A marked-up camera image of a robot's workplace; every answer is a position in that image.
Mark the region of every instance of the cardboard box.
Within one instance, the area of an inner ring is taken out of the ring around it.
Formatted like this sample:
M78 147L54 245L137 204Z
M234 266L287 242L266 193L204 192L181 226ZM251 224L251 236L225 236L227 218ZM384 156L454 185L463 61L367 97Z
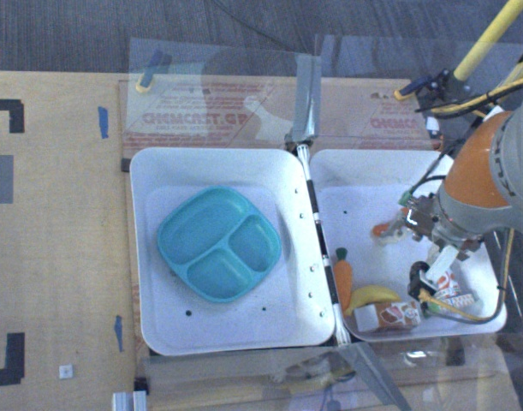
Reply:
M386 331L388 329L412 329L421 322L419 308L415 301L386 302L357 307L354 317L358 330Z

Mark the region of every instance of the blue plate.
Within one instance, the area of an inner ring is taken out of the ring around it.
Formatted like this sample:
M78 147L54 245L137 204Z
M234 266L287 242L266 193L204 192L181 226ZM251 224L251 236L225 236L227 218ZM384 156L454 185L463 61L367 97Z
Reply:
M280 258L280 237L267 218L232 188L206 188L160 224L158 250L192 290L209 301L243 296Z

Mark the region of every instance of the yellow tube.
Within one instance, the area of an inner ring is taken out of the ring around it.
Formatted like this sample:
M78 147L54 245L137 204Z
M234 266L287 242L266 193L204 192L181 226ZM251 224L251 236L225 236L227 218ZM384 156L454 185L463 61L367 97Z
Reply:
M462 82L480 64L495 42L501 38L512 22L523 10L523 0L508 0L472 49L455 69L453 76Z

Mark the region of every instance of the plywood surface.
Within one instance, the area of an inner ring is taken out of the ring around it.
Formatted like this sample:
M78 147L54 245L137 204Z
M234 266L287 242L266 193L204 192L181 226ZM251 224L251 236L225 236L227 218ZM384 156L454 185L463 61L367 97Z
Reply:
M26 337L25 377L0 387L0 411L108 409L113 392L133 389L120 78L0 72L0 98L22 101L26 128L10 134L0 112L0 155L14 159L13 202L0 204L0 368L6 334ZM67 364L74 377L60 380Z

